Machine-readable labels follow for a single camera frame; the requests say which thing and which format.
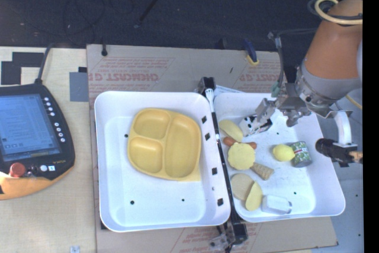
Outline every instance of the sausage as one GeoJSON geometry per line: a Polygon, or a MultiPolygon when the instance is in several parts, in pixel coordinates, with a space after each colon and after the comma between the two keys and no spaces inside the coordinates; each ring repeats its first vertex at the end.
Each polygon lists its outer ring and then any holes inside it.
{"type": "MultiPolygon", "coordinates": [[[[224,139],[223,139],[223,143],[225,143],[225,145],[227,145],[227,146],[232,146],[232,144],[234,144],[236,142],[237,142],[237,140],[234,140],[233,138],[228,137],[228,136],[224,137],[224,139]]],[[[256,142],[246,142],[246,143],[248,145],[251,145],[251,147],[253,149],[256,149],[256,147],[257,147],[256,142]]]]}

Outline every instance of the red button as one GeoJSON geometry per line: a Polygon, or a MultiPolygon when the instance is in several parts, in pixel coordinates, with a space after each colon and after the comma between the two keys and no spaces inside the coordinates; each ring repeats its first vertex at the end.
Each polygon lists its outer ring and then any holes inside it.
{"type": "Polygon", "coordinates": [[[21,177],[25,174],[26,168],[23,164],[15,162],[9,169],[9,174],[12,177],[21,177]]]}

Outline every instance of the can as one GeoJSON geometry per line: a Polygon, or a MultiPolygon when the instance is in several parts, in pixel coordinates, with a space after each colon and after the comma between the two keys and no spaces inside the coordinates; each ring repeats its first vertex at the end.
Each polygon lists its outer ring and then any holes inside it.
{"type": "Polygon", "coordinates": [[[295,152],[295,157],[293,157],[292,163],[296,168],[302,168],[312,163],[312,159],[305,142],[295,142],[291,145],[291,148],[295,152]]]}

